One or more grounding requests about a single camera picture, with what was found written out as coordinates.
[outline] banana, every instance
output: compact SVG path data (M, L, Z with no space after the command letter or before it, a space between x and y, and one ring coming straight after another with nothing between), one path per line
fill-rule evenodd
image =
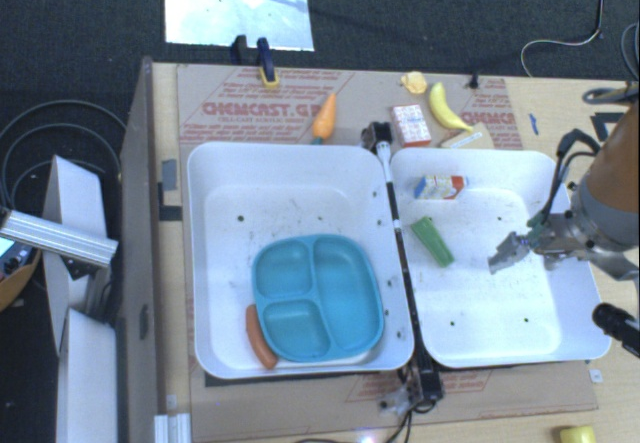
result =
M467 125L460 116L454 113L447 105L447 96L442 82L437 82L429 93L429 107L431 112L443 127L460 128L472 132L473 128Z

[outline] yellow object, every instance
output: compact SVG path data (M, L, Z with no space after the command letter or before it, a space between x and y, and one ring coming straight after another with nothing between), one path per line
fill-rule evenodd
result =
M455 114L447 105L447 95L442 82L437 82L429 93L429 107L431 112L443 127L460 128L472 132L473 128L467 125L460 116Z
M424 75L419 71L410 71L402 76L400 79L402 85L407 88L410 93L414 95L420 95L427 90L427 81Z
M273 72L273 80L267 80L267 76L264 74L264 69L258 68L258 70L260 70L260 78L262 79L264 87L278 87L280 85L280 77L278 77L277 71Z
M596 435L593 433L593 427L583 425L561 430L560 441L562 443L596 443Z
M335 122L336 94L331 93L320 108L320 112L318 112L316 118L313 120L313 126L311 127L313 137L328 139L333 133L333 126L335 125Z

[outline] white tray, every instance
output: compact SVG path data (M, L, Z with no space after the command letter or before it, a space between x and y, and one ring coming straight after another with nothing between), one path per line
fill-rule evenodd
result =
M187 164L195 351L224 379L393 370L413 353L413 333L383 171L354 146L211 142ZM371 262L385 312L370 350L323 363L280 360L266 370L245 332L254 302L251 265L280 239L333 233L353 239Z
M565 260L552 272L534 253L491 275L487 258L547 200L554 163L528 151L404 149L392 159L405 248L422 337L449 367L594 359L610 345L591 320L600 302L588 263ZM462 175L454 200L415 200L421 175ZM560 189L554 212L569 208ZM455 262L441 268L410 225L432 218Z

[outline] blue plate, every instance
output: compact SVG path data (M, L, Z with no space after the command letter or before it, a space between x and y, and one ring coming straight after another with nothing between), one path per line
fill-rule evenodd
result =
M340 235L280 240L252 269L260 326L271 350L290 361L355 356L382 336L378 284L360 246Z

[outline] robotic arm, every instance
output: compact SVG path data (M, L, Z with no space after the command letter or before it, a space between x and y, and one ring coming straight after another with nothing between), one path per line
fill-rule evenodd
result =
M616 280L634 281L638 288L638 266L624 256L625 251L638 246L638 85L621 91L634 101L602 149L579 130L563 137L549 200L527 223L529 233L511 232L497 247L497 253L489 258L492 274L533 251L544 256L547 269L575 257L590 261ZM610 101L611 93L608 95L606 101ZM587 144L591 152L568 155L576 141ZM573 190L571 209L562 214L550 213L564 174L578 155L592 155L595 159ZM640 357L637 318L609 304L600 304L593 312L593 320Z

